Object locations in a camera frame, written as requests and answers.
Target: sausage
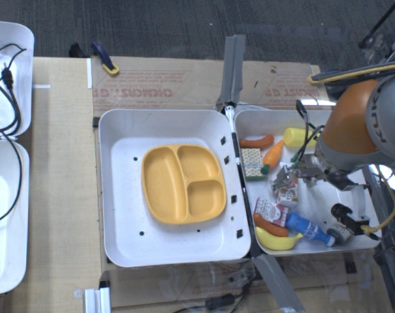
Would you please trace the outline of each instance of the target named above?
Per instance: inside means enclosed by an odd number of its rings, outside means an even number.
[[[267,134],[265,137],[257,140],[241,139],[239,146],[243,149],[264,149],[274,143],[274,136]]]
[[[289,230],[287,228],[278,226],[265,220],[260,213],[253,214],[254,223],[256,226],[261,227],[262,229],[266,230],[268,233],[275,235],[276,237],[288,237]]]

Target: carrot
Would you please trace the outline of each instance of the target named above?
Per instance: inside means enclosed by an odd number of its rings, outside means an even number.
[[[289,236],[289,230],[287,228],[278,226],[272,222],[269,222],[268,220],[265,220],[260,213],[254,213],[252,217],[254,219],[255,225],[266,230],[268,233],[275,235],[276,237]]]
[[[261,173],[267,175],[270,171],[270,168],[273,168],[277,165],[278,161],[281,158],[281,153],[283,152],[284,141],[280,140],[265,153],[262,158],[262,164],[264,167],[261,168]]]
[[[274,136],[267,134],[265,137],[257,140],[241,139],[239,146],[243,149],[264,149],[274,143]]]

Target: yellow divided plate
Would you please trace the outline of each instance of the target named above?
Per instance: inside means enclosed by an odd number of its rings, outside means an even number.
[[[166,224],[209,220],[226,206],[221,167],[213,152],[199,145],[150,149],[142,161],[142,186],[151,214]]]

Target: yellow cable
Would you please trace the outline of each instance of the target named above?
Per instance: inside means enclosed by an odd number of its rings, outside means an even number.
[[[370,234],[370,233],[374,233],[377,230],[380,230],[381,228],[385,227],[393,219],[393,217],[395,216],[395,194],[394,194],[393,190],[389,187],[386,178],[381,173],[380,167],[376,166],[376,168],[377,168],[377,171],[379,172],[379,177],[383,180],[383,182],[384,182],[384,184],[385,184],[390,196],[393,199],[394,206],[393,206],[392,213],[380,225],[377,225],[376,227],[370,227],[368,225],[362,225],[361,226],[361,230],[363,230],[364,234]]]
[[[391,64],[391,65],[387,65],[387,66],[383,66],[383,67],[367,68],[365,70],[358,70],[356,72],[348,72],[346,74],[342,74],[339,76],[331,76],[329,78],[325,78],[325,79],[321,79],[321,80],[313,80],[312,77],[315,75],[311,74],[308,76],[308,82],[311,85],[317,85],[318,83],[338,81],[338,80],[342,80],[342,79],[353,78],[355,76],[362,76],[362,75],[369,74],[369,73],[382,72],[384,70],[393,70],[393,69],[395,69],[395,64]]]

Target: wooden surface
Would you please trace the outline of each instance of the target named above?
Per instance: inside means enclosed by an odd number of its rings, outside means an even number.
[[[0,313],[83,312],[83,290],[97,289],[101,277],[93,100],[86,60],[36,57],[33,77],[34,85],[50,88],[34,88],[31,127],[19,139],[31,157],[27,271],[19,286],[0,296]],[[306,312],[392,312],[379,267],[372,259],[355,256],[362,271],[357,277],[296,291]],[[169,313],[201,304],[113,311]],[[238,312],[282,311],[267,292],[251,294]]]

